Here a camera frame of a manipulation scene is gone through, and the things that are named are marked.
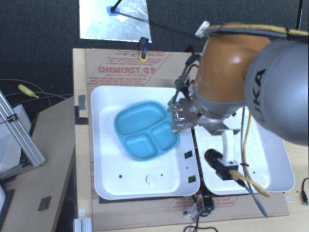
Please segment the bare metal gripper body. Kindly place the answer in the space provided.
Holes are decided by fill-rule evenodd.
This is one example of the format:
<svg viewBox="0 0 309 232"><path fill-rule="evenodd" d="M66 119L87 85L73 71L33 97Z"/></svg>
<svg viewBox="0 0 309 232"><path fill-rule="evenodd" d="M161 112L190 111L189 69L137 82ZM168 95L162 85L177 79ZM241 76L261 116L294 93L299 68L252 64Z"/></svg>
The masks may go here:
<svg viewBox="0 0 309 232"><path fill-rule="evenodd" d="M201 126L212 136L222 135L230 129L224 124L229 115L217 115L207 110L195 97L180 99L175 103L174 111L182 112L185 117L183 123L187 123L188 129Z"/></svg>

